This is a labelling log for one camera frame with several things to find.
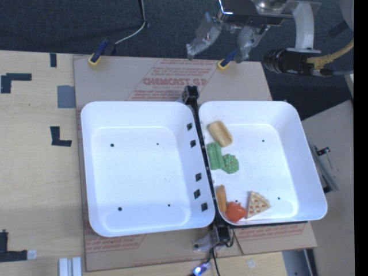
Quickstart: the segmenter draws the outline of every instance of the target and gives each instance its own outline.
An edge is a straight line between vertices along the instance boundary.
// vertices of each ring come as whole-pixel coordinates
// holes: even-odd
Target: toy tomato
[[[230,221],[238,222],[241,218],[246,216],[247,210],[244,209],[240,204],[231,201],[228,203],[225,214]]]

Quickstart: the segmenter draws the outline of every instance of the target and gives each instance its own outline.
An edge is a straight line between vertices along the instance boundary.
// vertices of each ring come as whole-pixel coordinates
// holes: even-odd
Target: toy pizza slice
[[[271,207],[269,201],[257,192],[251,191],[248,202],[247,218],[262,213]]]

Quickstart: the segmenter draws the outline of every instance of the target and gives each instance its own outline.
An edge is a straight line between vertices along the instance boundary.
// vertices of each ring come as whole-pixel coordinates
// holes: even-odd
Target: gray floor
[[[315,17],[315,49],[325,55],[350,42],[354,33],[344,25],[339,0],[307,1],[322,3]],[[144,4],[149,28],[120,44],[117,55],[186,58],[185,45],[194,39],[202,16],[218,9],[215,0],[144,0]],[[2,50],[90,54],[103,39],[115,42],[133,33],[141,15],[138,0],[0,0],[0,21]],[[293,21],[272,28],[251,51],[250,60],[261,61],[270,49],[294,46],[295,35]],[[236,37],[223,32],[198,58],[220,60],[235,47]],[[328,67],[353,66],[351,51]],[[273,99],[294,105],[302,120],[350,99],[342,77],[301,78],[267,70],[265,74]]]

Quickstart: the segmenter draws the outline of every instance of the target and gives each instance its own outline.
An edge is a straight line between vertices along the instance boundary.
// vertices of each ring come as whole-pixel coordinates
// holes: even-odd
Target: wooden table
[[[9,233],[9,251],[37,252],[34,260],[0,263],[0,275],[57,275],[58,259],[72,257],[82,258],[83,275],[189,275],[194,262],[85,272],[76,111],[57,106],[57,87],[74,86],[73,55],[57,56],[55,68],[48,53],[0,51],[0,75],[32,74],[0,94],[0,229]],[[51,146],[51,126],[71,147]],[[281,252],[217,263],[222,276],[286,275]]]

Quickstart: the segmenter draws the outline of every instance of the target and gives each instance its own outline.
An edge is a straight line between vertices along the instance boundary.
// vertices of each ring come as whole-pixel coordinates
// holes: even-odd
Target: cardboard sheet
[[[92,230],[87,211],[81,110],[93,101],[177,101],[187,85],[198,86],[199,104],[271,101],[261,64],[230,63],[226,70],[220,71],[215,60],[103,57],[99,65],[92,67],[88,58],[74,57],[86,270],[206,259],[206,253],[193,252],[192,241],[205,236],[207,228],[113,238],[99,236]],[[316,246],[310,223],[243,228],[237,229],[235,235],[235,244],[218,250],[219,257]]]

